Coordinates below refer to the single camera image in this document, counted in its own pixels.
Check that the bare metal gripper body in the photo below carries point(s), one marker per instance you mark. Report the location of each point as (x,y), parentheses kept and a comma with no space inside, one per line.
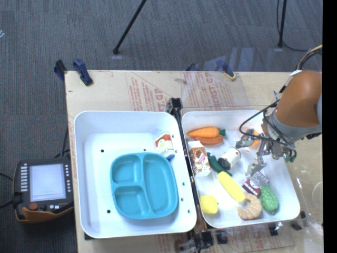
(277,147)

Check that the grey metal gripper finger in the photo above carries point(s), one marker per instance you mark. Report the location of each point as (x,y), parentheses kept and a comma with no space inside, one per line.
(245,141)
(256,165)

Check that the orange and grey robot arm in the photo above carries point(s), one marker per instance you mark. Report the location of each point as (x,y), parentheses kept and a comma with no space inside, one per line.
(300,101)

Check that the small orange round thing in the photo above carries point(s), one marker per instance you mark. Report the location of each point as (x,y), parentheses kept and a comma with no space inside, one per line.
(256,142)

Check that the dark red and white packet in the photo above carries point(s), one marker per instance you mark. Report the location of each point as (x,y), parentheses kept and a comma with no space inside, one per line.
(254,184)

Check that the small white can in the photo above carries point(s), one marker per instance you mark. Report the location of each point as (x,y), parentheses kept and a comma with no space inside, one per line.
(231,155)

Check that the white plastic tray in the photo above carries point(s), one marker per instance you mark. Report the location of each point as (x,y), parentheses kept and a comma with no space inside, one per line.
(237,120)
(97,194)

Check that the yellow corn cob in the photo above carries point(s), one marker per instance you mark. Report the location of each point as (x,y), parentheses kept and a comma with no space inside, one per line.
(231,186)

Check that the orange sausage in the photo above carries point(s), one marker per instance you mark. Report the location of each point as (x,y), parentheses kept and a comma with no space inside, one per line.
(210,140)

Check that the green grapes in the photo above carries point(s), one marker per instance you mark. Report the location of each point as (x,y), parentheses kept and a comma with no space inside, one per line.
(269,200)

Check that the beige croissant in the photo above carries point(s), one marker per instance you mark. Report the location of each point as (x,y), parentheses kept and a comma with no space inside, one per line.
(254,207)

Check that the orange carrot with green top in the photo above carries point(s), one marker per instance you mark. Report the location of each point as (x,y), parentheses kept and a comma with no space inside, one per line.
(204,132)

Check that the brown and white milk carton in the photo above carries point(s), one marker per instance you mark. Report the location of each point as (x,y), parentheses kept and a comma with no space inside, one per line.
(198,159)

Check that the thin black rod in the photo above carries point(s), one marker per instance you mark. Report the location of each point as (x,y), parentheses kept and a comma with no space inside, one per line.
(184,144)

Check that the yellow lemon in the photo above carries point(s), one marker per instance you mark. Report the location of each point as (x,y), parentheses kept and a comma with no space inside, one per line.
(208,204)

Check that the small white and red carton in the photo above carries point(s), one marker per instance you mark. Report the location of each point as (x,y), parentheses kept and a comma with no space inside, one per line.
(164,145)

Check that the blue divided plate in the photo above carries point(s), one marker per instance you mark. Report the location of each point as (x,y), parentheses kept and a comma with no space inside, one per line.
(158,183)

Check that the brown cardboard board red print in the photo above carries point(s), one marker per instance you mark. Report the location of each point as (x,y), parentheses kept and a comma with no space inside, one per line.
(118,93)

